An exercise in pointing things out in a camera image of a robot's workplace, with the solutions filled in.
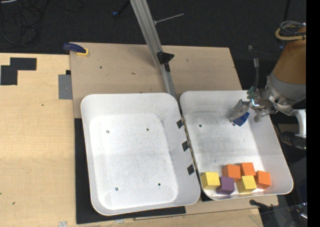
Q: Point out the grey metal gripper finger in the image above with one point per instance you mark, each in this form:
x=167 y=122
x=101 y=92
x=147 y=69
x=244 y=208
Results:
x=238 y=110
x=260 y=115

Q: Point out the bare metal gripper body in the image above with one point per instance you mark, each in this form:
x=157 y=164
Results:
x=280 y=104

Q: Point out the blue cube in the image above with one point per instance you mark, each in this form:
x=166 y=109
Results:
x=241 y=119

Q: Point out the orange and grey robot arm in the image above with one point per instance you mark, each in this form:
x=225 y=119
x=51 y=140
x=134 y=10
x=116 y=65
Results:
x=291 y=66

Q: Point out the white plastic tray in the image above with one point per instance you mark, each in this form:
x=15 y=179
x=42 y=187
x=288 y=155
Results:
x=132 y=156
x=225 y=146

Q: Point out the orange cube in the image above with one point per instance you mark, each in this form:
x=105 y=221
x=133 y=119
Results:
x=232 y=171
x=263 y=179
x=248 y=168

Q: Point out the yellow cube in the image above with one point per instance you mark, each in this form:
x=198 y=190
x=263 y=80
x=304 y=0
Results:
x=247 y=184
x=210 y=180

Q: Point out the purple cube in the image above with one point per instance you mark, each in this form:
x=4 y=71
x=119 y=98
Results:
x=226 y=185

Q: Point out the brown flat board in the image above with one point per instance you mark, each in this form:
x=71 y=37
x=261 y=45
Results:
x=117 y=71

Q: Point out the black cylinder on white bracket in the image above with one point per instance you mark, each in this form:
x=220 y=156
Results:
x=300 y=121

